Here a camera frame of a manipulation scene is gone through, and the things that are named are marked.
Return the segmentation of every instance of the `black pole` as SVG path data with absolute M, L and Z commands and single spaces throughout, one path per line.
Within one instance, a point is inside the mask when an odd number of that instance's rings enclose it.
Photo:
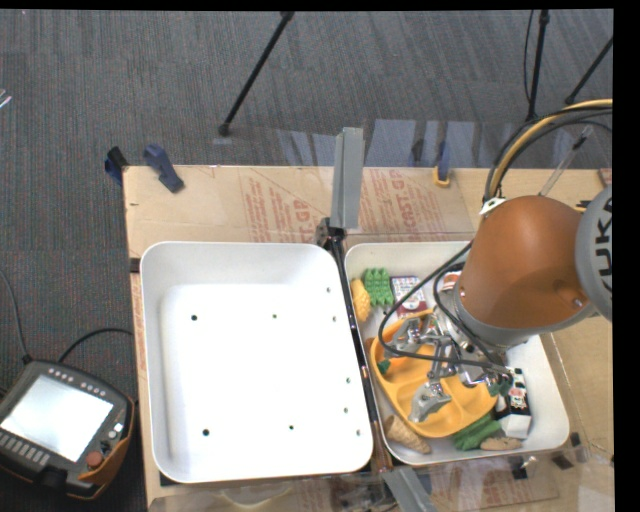
M 278 42 L 278 39 L 280 38 L 280 34 L 282 34 L 282 31 L 287 26 L 287 23 L 291 21 L 291 18 L 293 18 L 294 12 L 295 11 L 280 12 L 282 19 L 280 20 L 280 23 L 278 24 L 276 31 L 271 36 L 271 39 L 269 40 L 267 47 L 264 49 L 264 52 L 262 52 L 262 56 L 260 57 L 260 60 L 258 61 L 256 66 L 253 68 L 253 71 L 251 72 L 251 75 L 249 76 L 247 83 L 242 88 L 242 91 L 240 92 L 238 99 L 233 104 L 233 107 L 231 107 L 231 111 L 229 112 L 229 115 L 224 120 L 224 123 L 222 123 L 218 127 L 218 133 L 220 133 L 220 135 L 222 135 L 223 137 L 226 137 L 227 135 L 229 135 L 229 126 L 231 125 L 231 121 L 233 121 L 233 118 L 236 116 L 236 113 L 238 112 L 238 109 L 242 105 L 242 102 L 244 101 L 245 96 L 249 93 L 249 90 L 251 89 L 253 82 L 258 77 L 258 74 L 260 73 L 260 70 L 262 69 L 262 66 L 264 65 L 264 63 L 267 61 L 267 58 L 269 57 L 271 50 L 273 50 L 273 47 Z
M 604 59 L 604 56 L 607 54 L 607 52 L 612 46 L 613 46 L 613 36 L 611 36 L 611 39 L 609 39 L 609 42 L 604 46 L 602 51 L 598 54 L 598 56 L 596 57 L 596 60 L 593 61 L 593 64 L 591 64 L 591 67 L 584 74 L 584 76 L 582 77 L 582 80 L 580 80 L 578 85 L 576 85 L 576 88 L 573 90 L 573 92 L 569 94 L 569 96 L 567 96 L 567 98 L 564 100 L 564 102 L 567 105 L 573 104 L 573 102 L 576 100 L 576 96 L 580 92 L 580 89 L 582 89 L 582 87 L 584 87 L 584 84 L 587 83 L 587 80 L 589 80 L 589 78 L 591 77 L 591 74 L 595 71 L 595 69 L 598 67 L 598 64 L 600 64 L 600 61 Z
M 533 67 L 533 82 L 531 84 L 531 98 L 529 99 L 529 113 L 525 121 L 531 121 L 536 117 L 536 97 L 538 96 L 538 81 L 540 79 L 540 65 L 542 63 L 542 48 L 544 47 L 544 35 L 549 23 L 549 9 L 540 11 L 540 30 L 538 31 L 538 47 L 536 48 L 536 61 Z

